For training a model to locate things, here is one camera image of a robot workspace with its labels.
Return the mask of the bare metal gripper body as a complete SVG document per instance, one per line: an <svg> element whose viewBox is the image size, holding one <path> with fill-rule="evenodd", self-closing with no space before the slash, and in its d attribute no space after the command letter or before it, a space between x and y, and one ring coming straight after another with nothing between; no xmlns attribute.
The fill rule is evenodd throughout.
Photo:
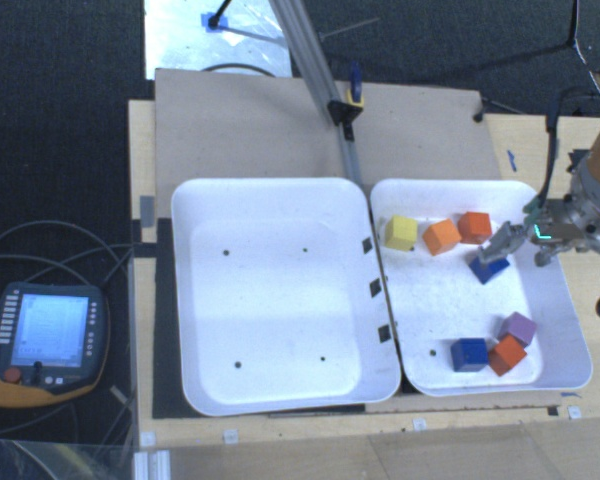
<svg viewBox="0 0 600 480"><path fill-rule="evenodd" d="M592 206L578 209L572 202L547 201L530 226L530 241L565 243L578 253L600 255L600 213Z"/></svg>

